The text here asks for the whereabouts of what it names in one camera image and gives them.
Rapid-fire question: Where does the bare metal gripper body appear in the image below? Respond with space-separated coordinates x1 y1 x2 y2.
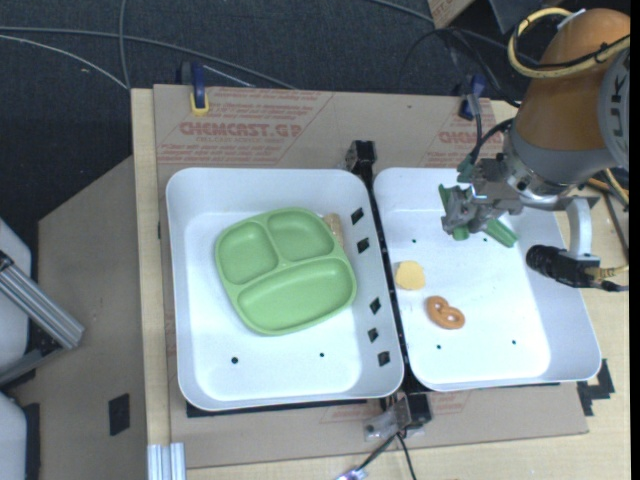
467 155 572 216

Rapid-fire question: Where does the green toy vegetable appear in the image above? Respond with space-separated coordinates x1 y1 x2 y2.
438 183 520 249

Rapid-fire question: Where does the yellow round biscuit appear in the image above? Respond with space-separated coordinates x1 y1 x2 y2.
394 260 427 292

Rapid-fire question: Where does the thin black rod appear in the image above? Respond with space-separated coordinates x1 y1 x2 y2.
364 166 412 395

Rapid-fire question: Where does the orange pretzel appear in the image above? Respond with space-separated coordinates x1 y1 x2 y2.
425 294 467 331

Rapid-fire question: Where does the white plastic tray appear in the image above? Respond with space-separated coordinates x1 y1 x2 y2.
372 166 603 394
164 166 406 412

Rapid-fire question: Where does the tan bread slice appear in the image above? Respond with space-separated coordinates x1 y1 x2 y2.
321 212 347 247

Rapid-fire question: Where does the brown cardboard board red print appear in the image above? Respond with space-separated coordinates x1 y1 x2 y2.
152 83 591 470

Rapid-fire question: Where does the green divided plate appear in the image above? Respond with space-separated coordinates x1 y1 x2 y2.
214 206 359 338

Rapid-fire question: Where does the black cylinder on white bracket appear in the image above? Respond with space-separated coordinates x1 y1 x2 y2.
525 199 602 289

